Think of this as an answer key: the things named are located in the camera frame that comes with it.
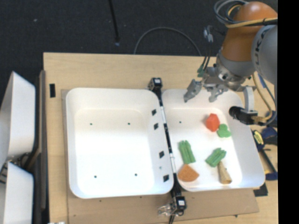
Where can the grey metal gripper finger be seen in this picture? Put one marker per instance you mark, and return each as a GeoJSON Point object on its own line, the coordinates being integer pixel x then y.
{"type": "Point", "coordinates": [192, 91]}
{"type": "Point", "coordinates": [215, 94]}

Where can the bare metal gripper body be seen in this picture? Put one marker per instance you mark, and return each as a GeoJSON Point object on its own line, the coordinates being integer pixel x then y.
{"type": "Point", "coordinates": [222, 79]}

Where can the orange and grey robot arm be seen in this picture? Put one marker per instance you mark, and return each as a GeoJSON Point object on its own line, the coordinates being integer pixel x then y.
{"type": "Point", "coordinates": [243, 38]}

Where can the red toy pepper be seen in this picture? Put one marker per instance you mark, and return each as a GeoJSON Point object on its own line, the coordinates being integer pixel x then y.
{"type": "Point", "coordinates": [212, 122]}

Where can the green toy broccoli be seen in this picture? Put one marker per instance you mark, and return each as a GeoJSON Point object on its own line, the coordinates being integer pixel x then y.
{"type": "Point", "coordinates": [223, 131]}

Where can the thin black and white rod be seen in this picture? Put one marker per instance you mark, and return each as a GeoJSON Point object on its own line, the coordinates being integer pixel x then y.
{"type": "Point", "coordinates": [166, 134]}

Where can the white plastic tray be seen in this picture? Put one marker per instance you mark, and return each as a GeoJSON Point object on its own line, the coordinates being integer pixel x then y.
{"type": "Point", "coordinates": [205, 148]}
{"type": "Point", "coordinates": [112, 143]}

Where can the green toy asparagus bundle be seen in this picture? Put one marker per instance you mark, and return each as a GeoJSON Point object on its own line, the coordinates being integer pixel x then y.
{"type": "Point", "coordinates": [215, 157]}
{"type": "Point", "coordinates": [187, 152]}

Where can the tan toy ice cream cone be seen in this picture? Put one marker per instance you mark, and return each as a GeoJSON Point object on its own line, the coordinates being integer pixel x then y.
{"type": "Point", "coordinates": [224, 174]}

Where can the orange toy pizza slice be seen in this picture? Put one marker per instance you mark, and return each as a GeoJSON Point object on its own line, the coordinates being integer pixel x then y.
{"type": "Point", "coordinates": [187, 173]}

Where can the black cylinder on white bracket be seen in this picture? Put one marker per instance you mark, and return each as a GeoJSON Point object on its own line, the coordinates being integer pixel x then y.
{"type": "Point", "coordinates": [243, 112]}

